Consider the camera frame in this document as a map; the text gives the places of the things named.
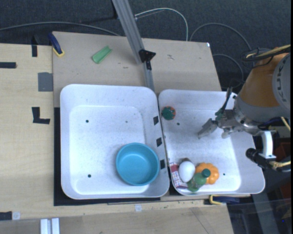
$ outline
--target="blue round bowl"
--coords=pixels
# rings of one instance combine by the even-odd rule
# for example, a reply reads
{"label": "blue round bowl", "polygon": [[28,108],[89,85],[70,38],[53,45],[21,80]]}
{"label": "blue round bowl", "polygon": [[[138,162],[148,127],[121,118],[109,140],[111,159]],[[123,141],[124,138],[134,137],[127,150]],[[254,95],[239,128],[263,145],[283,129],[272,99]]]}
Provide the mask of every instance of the blue round bowl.
{"label": "blue round bowl", "polygon": [[160,171],[156,153],[147,145],[130,143],[123,146],[116,156],[116,169],[120,177],[130,185],[151,183]]}

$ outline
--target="black hole in bin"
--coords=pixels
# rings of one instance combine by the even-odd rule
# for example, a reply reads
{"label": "black hole in bin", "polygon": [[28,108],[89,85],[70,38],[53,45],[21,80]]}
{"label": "black hole in bin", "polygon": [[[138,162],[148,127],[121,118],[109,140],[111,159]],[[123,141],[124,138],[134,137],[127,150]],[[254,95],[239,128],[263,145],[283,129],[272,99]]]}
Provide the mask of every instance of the black hole in bin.
{"label": "black hole in bin", "polygon": [[160,145],[162,145],[162,138],[158,138],[156,140],[156,145],[159,147]]}
{"label": "black hole in bin", "polygon": [[156,125],[156,124],[159,122],[159,120],[158,120],[158,116],[155,116],[155,117],[153,118],[153,122],[154,122],[154,125]]}
{"label": "black hole in bin", "polygon": [[161,169],[165,168],[165,160],[161,160],[160,161],[160,165],[161,165]]}

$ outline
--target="green bottle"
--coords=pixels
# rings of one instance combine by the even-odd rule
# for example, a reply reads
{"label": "green bottle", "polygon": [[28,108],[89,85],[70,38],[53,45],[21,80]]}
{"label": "green bottle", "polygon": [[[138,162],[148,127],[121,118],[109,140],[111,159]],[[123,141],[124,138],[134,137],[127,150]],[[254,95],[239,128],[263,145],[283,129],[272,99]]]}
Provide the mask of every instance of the green bottle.
{"label": "green bottle", "polygon": [[198,191],[206,183],[206,178],[210,176],[210,170],[204,169],[201,173],[194,174],[193,178],[187,183],[188,189],[192,192]]}

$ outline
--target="wooden table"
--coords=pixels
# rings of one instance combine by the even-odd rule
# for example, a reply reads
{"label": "wooden table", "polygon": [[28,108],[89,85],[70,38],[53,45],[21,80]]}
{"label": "wooden table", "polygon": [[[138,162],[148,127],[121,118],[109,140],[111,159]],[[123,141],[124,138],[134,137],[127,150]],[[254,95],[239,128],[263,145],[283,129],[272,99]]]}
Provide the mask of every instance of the wooden table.
{"label": "wooden table", "polygon": [[[63,47],[65,40],[69,42],[73,39],[71,37],[88,39],[88,43],[95,40],[94,47],[88,52],[89,59],[85,61],[78,55],[80,49],[73,58],[70,54],[72,49],[66,48],[66,56],[60,59],[53,54],[51,46],[37,46],[38,56],[33,57],[31,45],[0,44],[0,62],[17,64],[15,69],[0,68],[0,212],[17,212],[21,219],[135,214],[137,203],[53,205],[54,107],[59,106],[57,96],[61,88],[70,83],[144,85],[143,70],[134,63],[126,38],[54,34]],[[221,90],[206,43],[157,39],[143,41],[148,50],[157,53],[152,60],[157,94],[168,88]],[[100,65],[95,64],[90,58],[91,54],[106,45],[113,49],[112,54]],[[64,69],[61,63],[65,61],[72,65]],[[88,74],[85,67],[89,63],[91,72],[96,72],[96,75],[92,79],[80,80],[79,74]],[[68,74],[72,71],[75,72],[73,76]],[[53,92],[39,91],[38,74],[41,73],[53,74]],[[113,79],[115,74],[122,79]],[[39,107],[40,118],[50,119],[49,124],[33,123],[32,107]],[[165,211],[167,216],[174,212],[183,216],[182,211],[186,211],[195,217],[190,209],[205,208],[201,198],[167,194],[160,201],[141,202],[139,205],[143,213],[152,211],[153,214],[162,215]],[[232,233],[227,208],[216,208],[228,225],[228,233]]]}

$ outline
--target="gray tape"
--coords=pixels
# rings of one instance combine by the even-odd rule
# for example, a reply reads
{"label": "gray tape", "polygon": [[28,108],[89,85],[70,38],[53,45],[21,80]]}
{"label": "gray tape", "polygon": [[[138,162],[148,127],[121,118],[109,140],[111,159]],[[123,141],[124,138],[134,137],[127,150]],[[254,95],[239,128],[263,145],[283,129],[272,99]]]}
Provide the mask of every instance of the gray tape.
{"label": "gray tape", "polygon": [[38,73],[38,91],[39,92],[53,91],[53,74],[48,72]]}

